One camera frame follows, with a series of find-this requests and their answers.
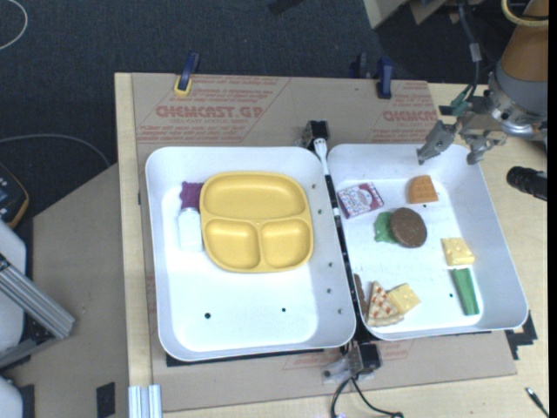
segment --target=wooden table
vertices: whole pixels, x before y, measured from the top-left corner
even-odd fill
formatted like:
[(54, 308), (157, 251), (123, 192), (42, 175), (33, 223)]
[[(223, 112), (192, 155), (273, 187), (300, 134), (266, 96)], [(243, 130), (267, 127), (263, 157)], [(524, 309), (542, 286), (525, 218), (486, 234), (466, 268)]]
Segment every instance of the wooden table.
[[(153, 383), (153, 378), (131, 74), (116, 74), (115, 84), (129, 380), (131, 386), (146, 387)], [(436, 105), (448, 104), (463, 87), (456, 84), (429, 86)], [(373, 391), (368, 397), (376, 407), (401, 410), (409, 417), (542, 416), (527, 396), (526, 387), (531, 387), (548, 407), (547, 203), (511, 188), (506, 182), (508, 170), (515, 165), (547, 169), (547, 155), (538, 145), (511, 138), (506, 145), (488, 152), (480, 165), (524, 287), (538, 339), (532, 346), (520, 347), (517, 375)], [(164, 416), (325, 418), (329, 416), (330, 402), (330, 396), (318, 396), (167, 413)], [(373, 416), (357, 394), (343, 395), (337, 411), (351, 418)]]

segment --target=yellow plate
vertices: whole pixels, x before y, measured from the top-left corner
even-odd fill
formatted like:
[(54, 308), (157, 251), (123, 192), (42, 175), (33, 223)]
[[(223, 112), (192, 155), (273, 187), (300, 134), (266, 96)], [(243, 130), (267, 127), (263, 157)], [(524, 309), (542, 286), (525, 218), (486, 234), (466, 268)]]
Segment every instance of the yellow plate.
[(223, 269), (286, 271), (312, 255), (312, 216), (304, 189), (281, 173), (214, 175), (203, 184), (199, 212), (205, 250)]

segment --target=green object on floor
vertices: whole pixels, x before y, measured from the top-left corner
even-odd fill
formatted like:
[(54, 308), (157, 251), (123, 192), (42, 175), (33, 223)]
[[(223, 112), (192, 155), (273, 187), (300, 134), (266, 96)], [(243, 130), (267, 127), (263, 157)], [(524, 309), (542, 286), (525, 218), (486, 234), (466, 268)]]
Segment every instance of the green object on floor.
[(473, 289), (470, 268), (452, 269), (451, 275), (453, 276), (454, 285), (456, 285), (456, 289), (459, 293), (464, 314), (466, 316), (479, 314), (480, 308), (478, 307), (476, 292)]
[(387, 243), (398, 243), (391, 231), (391, 212), (382, 212), (375, 220), (375, 241), (386, 241)]

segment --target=brown patty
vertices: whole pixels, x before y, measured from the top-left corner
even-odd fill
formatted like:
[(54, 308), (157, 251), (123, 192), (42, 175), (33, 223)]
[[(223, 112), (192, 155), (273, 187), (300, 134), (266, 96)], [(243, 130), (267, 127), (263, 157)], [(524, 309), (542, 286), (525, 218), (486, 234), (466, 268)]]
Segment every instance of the brown patty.
[(426, 242), (427, 229), (418, 213), (407, 207), (401, 207), (391, 216), (391, 231), (394, 238), (406, 247), (419, 247)]

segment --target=pen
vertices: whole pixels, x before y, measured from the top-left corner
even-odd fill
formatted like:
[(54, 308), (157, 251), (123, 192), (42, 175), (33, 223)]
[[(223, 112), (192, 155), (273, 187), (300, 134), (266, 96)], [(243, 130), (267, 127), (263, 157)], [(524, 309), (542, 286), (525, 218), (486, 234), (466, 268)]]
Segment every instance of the pen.
[(532, 401), (535, 403), (535, 405), (538, 406), (547, 417), (549, 417), (549, 413), (546, 411), (546, 408), (543, 407), (543, 404), (541, 403), (540, 398), (538, 398), (538, 395), (530, 387), (526, 387), (526, 391), (530, 398), (532, 398)]

